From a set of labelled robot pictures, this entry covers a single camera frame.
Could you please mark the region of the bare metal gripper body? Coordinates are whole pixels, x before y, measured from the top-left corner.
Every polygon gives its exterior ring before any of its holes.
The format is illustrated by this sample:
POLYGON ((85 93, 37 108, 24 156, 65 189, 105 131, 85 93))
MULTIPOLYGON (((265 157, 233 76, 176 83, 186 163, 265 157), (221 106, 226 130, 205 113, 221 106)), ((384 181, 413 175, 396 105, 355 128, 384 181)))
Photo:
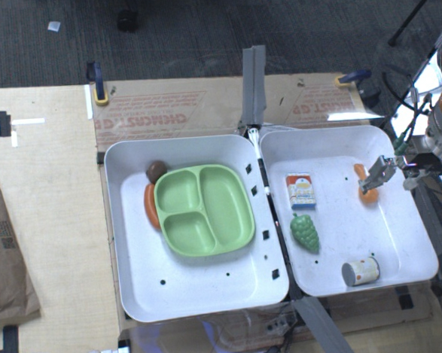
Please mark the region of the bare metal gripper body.
POLYGON ((394 141, 398 167, 405 174, 416 176, 423 172, 442 175, 442 158, 425 144, 423 136, 414 136, 408 142, 397 138, 394 141))

